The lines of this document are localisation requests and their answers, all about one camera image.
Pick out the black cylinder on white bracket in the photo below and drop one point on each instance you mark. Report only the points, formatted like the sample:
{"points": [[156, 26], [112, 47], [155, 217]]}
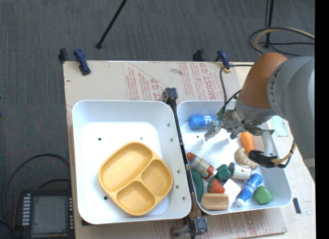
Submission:
{"points": [[260, 158]]}

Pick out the red strawberry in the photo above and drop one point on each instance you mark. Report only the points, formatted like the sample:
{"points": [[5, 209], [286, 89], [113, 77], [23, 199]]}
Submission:
{"points": [[215, 186]]}

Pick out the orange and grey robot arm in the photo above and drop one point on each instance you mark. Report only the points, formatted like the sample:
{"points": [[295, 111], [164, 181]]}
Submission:
{"points": [[290, 86]]}

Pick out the white can grey lid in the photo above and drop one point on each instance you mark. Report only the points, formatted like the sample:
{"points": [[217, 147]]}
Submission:
{"points": [[242, 173]]}

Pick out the yellow divided plate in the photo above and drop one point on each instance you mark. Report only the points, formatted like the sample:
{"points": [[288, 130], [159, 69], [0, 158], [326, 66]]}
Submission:
{"points": [[123, 166]]}

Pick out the white plastic tray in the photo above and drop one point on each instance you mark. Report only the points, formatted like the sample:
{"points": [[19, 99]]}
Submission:
{"points": [[120, 119], [277, 186]]}

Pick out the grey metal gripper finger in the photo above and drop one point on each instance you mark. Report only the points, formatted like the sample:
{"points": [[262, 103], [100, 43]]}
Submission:
{"points": [[212, 131], [236, 133]]}

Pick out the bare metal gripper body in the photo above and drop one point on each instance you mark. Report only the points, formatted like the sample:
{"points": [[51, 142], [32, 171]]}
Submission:
{"points": [[235, 122]]}

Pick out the red and white bottle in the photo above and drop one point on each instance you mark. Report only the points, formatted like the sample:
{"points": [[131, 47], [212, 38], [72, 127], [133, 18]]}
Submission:
{"points": [[201, 166]]}

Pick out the blue and white bottle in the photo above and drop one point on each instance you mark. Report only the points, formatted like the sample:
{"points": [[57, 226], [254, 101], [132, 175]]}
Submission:
{"points": [[250, 186]]}

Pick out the tan bread loaf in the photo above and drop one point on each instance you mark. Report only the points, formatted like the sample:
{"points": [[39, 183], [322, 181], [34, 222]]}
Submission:
{"points": [[214, 201]]}

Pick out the orange carrot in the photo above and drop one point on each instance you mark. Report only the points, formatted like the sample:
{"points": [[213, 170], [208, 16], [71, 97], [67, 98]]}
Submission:
{"points": [[247, 141]]}

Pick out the thin black rod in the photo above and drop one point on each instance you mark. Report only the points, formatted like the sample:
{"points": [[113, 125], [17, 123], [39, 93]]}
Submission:
{"points": [[183, 150]]}

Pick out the dark green pepper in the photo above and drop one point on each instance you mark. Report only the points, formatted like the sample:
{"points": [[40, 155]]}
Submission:
{"points": [[223, 172]]}

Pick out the white carton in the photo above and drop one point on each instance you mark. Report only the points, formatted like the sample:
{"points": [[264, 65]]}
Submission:
{"points": [[232, 189]]}

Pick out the light green apple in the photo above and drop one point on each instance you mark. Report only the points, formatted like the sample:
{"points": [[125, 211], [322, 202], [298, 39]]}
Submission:
{"points": [[262, 195]]}

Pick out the brown cardboard board red print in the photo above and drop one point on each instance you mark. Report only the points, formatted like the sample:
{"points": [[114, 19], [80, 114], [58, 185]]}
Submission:
{"points": [[115, 81]]}

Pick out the beige croissant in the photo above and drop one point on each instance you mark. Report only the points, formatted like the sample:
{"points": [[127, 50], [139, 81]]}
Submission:
{"points": [[241, 158]]}

